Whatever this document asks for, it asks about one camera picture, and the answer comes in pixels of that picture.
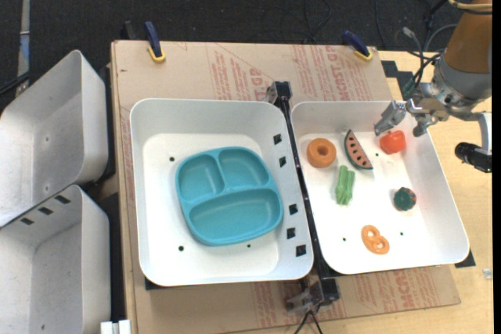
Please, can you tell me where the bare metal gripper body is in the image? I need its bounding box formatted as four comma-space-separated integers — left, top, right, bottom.
405, 81, 488, 126

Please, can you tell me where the orange bell pepper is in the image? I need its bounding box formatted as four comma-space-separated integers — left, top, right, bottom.
378, 129, 407, 156

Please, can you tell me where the watermelon slice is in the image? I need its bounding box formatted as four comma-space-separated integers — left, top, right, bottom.
344, 128, 374, 171

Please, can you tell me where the orange doughnut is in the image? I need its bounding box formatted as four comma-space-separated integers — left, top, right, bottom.
306, 138, 337, 169

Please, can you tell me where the white plastic tray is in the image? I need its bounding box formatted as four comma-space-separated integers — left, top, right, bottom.
290, 100, 470, 275
0, 49, 110, 228
0, 185, 112, 334
129, 97, 315, 288

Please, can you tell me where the thin black rod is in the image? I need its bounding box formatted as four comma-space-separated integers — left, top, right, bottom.
280, 99, 328, 282

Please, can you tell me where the orange pretzel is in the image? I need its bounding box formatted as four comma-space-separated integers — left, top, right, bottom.
360, 224, 391, 256

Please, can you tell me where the brown cardboard board red print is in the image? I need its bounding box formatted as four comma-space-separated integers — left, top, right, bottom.
110, 39, 462, 334

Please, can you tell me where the blue divided plate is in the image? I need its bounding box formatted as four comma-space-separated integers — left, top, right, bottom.
175, 146, 284, 247

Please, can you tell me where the black cylinder on white bracket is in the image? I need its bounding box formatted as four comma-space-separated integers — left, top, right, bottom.
454, 111, 493, 174

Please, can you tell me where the black block with thin wires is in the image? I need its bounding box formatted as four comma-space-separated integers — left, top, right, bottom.
265, 81, 293, 106
284, 276, 341, 312

